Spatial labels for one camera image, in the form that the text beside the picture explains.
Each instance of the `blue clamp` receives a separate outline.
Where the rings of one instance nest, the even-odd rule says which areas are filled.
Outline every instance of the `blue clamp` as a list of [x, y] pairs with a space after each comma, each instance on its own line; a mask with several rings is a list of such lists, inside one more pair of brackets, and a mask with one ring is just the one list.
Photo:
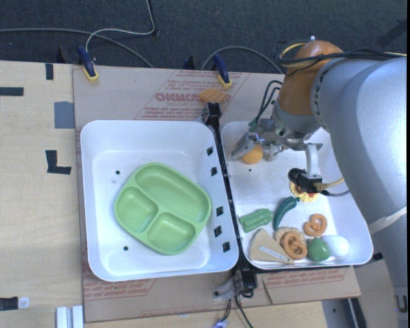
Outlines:
[[217, 69], [219, 70], [219, 75], [217, 79], [219, 80], [220, 84], [224, 87], [230, 87], [232, 85], [232, 80], [230, 79], [230, 75], [228, 72], [228, 68], [226, 67], [225, 62], [219, 55], [213, 56], [214, 65], [216, 65]]
[[81, 56], [81, 61], [83, 63], [83, 72], [90, 81], [97, 80], [98, 73], [94, 68], [90, 54], [85, 50], [83, 46], [80, 46], [77, 50], [79, 52], [79, 55]]

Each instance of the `white egg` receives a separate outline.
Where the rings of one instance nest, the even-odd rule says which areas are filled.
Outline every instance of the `white egg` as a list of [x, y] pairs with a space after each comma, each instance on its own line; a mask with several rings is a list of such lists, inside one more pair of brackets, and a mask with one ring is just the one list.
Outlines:
[[332, 256], [344, 258], [349, 252], [349, 242], [342, 236], [323, 236], [322, 240], [327, 244]]

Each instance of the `white tray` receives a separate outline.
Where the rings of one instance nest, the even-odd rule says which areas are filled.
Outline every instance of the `white tray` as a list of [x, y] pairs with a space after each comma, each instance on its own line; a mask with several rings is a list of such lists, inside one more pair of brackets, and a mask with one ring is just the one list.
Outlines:
[[[231, 269], [238, 246], [214, 135], [198, 122], [99, 120], [81, 132], [88, 260], [106, 281], [170, 277]], [[156, 253], [115, 220], [114, 200], [141, 165], [160, 162], [198, 183], [213, 204], [210, 219], [181, 254]]]
[[[304, 151], [285, 150], [279, 153], [274, 161], [267, 162], [263, 159], [253, 165], [245, 164], [241, 160], [234, 161], [231, 159], [231, 152], [247, 129], [248, 122], [230, 122], [223, 127], [221, 133], [237, 217], [249, 214], [258, 208], [275, 210], [286, 197], [292, 196], [287, 177], [288, 171], [294, 167], [307, 168]], [[323, 181], [333, 182], [341, 178], [329, 134], [323, 129], [319, 129], [312, 136], [310, 142], [323, 144], [318, 152], [319, 173], [323, 176]], [[347, 189], [346, 184], [342, 183], [330, 188], [329, 191], [341, 192]], [[280, 225], [296, 227], [301, 230], [303, 223], [308, 221], [310, 215], [314, 213], [326, 216], [328, 227], [325, 235], [337, 234], [348, 240], [350, 252], [345, 260], [330, 257], [323, 262], [312, 262], [305, 258], [295, 261], [292, 265], [281, 262], [249, 261], [259, 269], [271, 270], [358, 265], [371, 259], [373, 246], [368, 226], [350, 193], [342, 197], [320, 195], [315, 202], [299, 202], [296, 208], [284, 215]], [[241, 225], [238, 228], [242, 238], [243, 252], [249, 259], [249, 246], [255, 231], [244, 233]], [[263, 228], [270, 235], [273, 234], [271, 223]]]

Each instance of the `toy bread slice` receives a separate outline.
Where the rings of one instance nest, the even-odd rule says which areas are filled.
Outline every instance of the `toy bread slice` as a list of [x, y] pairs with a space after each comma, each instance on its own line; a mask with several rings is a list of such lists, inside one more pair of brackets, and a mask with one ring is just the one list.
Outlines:
[[264, 228], [260, 228], [254, 234], [249, 249], [249, 257], [251, 260], [285, 262], [286, 264], [294, 262]]

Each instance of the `cardboard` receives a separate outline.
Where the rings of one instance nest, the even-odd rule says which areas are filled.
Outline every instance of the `cardboard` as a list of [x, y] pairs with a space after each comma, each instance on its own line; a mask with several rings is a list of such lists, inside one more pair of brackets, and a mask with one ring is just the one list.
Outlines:
[[[73, 68], [85, 321], [223, 310], [226, 302], [213, 301], [212, 291], [230, 278], [229, 272], [116, 283], [104, 282], [91, 272], [86, 254], [79, 135], [92, 120], [200, 120], [204, 103], [198, 94], [213, 87], [227, 95], [221, 103], [222, 126], [231, 121], [251, 120], [267, 83], [282, 80], [283, 76], [230, 73], [233, 86], [223, 89], [217, 73], [210, 71], [98, 67], [98, 72], [99, 80], [89, 82], [80, 66]], [[359, 295], [352, 267], [291, 270], [258, 274], [254, 296], [243, 299], [243, 305]]]

